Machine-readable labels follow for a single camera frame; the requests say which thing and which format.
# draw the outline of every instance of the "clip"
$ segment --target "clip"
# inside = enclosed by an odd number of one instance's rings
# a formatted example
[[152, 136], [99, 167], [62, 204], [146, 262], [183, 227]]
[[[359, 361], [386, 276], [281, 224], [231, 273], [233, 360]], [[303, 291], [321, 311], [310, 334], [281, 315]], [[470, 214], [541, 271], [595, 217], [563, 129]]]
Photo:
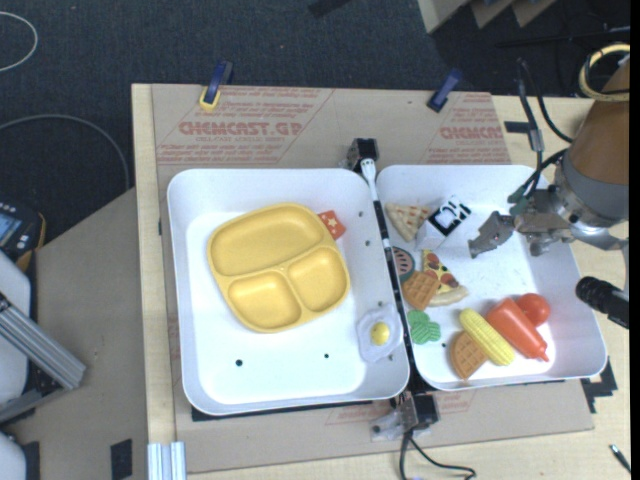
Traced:
[[454, 87], [458, 85], [458, 82], [462, 78], [462, 72], [458, 69], [452, 69], [447, 75], [447, 79], [442, 84], [442, 87], [431, 96], [427, 101], [427, 107], [436, 112], [440, 112], [444, 104], [447, 102], [447, 95], [453, 91]]
[[213, 71], [211, 82], [209, 82], [209, 87], [206, 87], [200, 95], [200, 108], [207, 112], [212, 112], [216, 108], [218, 101], [220, 101], [220, 91], [218, 89], [221, 85], [231, 80], [232, 72], [233, 64], [231, 62], [226, 60], [218, 62]]

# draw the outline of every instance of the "toy pizza slice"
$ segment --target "toy pizza slice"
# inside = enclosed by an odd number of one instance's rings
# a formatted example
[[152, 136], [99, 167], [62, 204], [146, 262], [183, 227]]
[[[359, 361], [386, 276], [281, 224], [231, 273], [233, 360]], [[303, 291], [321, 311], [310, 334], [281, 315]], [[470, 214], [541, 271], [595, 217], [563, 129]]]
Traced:
[[384, 207], [391, 224], [407, 242], [416, 237], [418, 229], [429, 216], [429, 208], [426, 206], [387, 203]]
[[440, 261], [438, 255], [430, 249], [422, 251], [422, 271], [440, 281], [436, 294], [429, 301], [429, 306], [448, 306], [469, 295], [469, 291], [458, 282], [451, 271]]

